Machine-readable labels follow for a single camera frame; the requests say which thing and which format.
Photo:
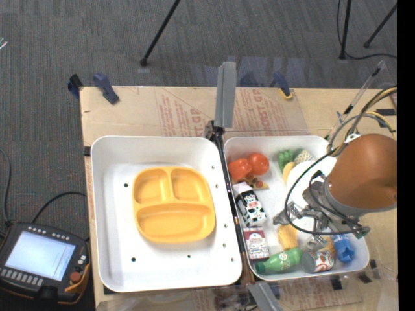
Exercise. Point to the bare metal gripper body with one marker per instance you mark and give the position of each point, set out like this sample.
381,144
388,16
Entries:
321,199

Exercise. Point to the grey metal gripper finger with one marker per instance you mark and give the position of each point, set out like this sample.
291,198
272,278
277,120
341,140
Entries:
319,235
290,215

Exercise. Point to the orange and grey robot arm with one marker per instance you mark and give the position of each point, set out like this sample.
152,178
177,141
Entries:
366,170

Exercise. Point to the yellow corn cob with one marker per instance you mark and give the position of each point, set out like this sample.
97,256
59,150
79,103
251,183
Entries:
288,236

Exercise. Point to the white plastic tray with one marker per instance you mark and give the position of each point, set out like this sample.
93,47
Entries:
116,238
275,199

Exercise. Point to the white and orange can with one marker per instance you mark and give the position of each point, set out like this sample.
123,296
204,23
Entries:
319,261

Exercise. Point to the blue bottle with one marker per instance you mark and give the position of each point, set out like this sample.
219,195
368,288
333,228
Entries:
343,246

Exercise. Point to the cow print milk carton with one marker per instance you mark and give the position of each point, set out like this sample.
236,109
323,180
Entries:
251,207

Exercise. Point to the red and white small carton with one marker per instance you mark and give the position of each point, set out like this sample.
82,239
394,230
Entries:
256,243

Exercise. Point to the yellow banana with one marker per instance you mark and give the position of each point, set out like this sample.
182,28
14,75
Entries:
288,170

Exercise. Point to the pizza slice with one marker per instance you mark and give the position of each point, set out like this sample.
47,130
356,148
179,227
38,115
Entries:
258,183

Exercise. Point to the green bottle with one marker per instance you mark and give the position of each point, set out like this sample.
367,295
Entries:
279,261

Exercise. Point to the green bell pepper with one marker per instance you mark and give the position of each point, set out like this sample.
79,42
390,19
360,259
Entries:
284,159

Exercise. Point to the red tomato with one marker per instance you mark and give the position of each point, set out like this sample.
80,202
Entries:
259,163

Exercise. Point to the orange bell pepper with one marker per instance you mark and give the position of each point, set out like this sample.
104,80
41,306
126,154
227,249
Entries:
239,168

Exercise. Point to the yellow divided plate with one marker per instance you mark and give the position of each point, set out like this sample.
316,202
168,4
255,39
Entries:
175,219

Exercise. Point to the brown cardboard board red print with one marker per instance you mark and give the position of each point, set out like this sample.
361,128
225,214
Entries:
146,115

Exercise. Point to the black tripod leg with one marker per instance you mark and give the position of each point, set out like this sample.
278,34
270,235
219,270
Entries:
347,21
381,24
163,24

